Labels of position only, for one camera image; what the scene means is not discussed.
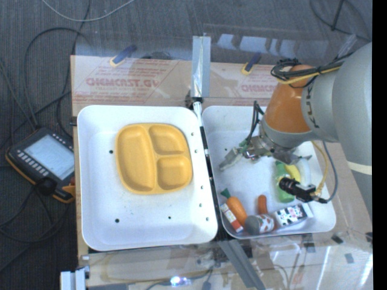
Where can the yellow banana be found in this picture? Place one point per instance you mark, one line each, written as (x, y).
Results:
(293, 172)

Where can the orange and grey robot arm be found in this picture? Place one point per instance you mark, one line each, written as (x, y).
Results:
(329, 101)

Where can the green bottle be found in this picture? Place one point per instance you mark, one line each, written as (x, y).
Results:
(281, 171)

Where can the white plastic tray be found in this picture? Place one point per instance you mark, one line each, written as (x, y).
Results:
(145, 219)
(229, 125)

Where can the yellow divided plate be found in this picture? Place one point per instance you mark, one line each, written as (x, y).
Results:
(136, 159)

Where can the brown cardboard board, red print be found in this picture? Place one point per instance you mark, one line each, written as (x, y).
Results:
(127, 83)

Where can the black and white cow-print carton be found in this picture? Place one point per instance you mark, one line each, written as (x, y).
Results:
(291, 214)

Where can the black cylinder on white bracket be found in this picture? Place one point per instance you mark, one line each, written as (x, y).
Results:
(291, 186)

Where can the red and white small carton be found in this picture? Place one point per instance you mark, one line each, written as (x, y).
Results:
(232, 217)

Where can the grey can with red print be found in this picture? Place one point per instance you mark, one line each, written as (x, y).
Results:
(260, 223)

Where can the orange carrot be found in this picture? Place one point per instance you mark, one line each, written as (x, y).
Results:
(237, 208)

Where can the orange sausage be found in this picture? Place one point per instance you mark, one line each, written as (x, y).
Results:
(262, 204)

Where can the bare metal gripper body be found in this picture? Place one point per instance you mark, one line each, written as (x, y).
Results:
(262, 150)

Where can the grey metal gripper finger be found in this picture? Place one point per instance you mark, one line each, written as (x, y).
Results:
(293, 159)
(231, 159)

